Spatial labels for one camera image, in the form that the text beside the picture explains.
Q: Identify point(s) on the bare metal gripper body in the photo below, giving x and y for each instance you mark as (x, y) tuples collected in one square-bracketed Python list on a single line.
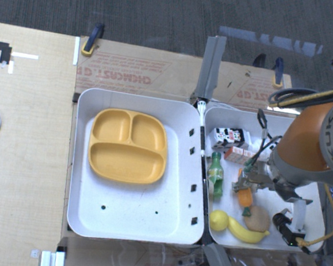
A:
[(257, 175)]

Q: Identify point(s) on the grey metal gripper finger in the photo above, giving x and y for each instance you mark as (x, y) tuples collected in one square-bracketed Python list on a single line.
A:
[(238, 186), (254, 185)]

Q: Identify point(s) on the orange carrot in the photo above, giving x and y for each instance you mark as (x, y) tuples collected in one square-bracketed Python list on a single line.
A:
[(245, 198)]

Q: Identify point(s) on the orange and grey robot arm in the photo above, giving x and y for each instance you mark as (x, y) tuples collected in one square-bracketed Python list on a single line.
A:
[(308, 141)]

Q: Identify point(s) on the white plastic tray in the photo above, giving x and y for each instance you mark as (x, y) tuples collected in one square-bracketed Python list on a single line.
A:
[(130, 210), (267, 203)]

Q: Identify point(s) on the green plastic bottle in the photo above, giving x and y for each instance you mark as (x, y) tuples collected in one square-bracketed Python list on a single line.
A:
[(216, 177)]

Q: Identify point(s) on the orange and white carton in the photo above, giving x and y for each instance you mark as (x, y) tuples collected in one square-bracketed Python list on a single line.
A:
[(237, 154)]

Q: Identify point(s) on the brown round biscuit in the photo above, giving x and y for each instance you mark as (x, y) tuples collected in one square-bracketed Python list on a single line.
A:
[(258, 219)]

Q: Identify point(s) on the yellow lemon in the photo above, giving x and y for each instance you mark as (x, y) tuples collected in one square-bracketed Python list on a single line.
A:
[(218, 220)]

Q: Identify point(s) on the black and white carton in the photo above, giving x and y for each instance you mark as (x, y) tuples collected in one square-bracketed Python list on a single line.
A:
[(229, 137)]

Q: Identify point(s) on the yellow banana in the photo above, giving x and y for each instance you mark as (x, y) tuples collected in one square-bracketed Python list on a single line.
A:
[(244, 234)]

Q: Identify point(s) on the yellow divided plate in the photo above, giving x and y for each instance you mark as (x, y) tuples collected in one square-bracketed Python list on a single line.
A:
[(125, 160)]

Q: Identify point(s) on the brown cardboard board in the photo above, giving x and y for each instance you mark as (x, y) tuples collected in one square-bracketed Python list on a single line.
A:
[(138, 72)]

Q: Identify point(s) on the black cylinder on white bracket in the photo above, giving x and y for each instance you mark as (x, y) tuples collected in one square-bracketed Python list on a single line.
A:
[(287, 229)]

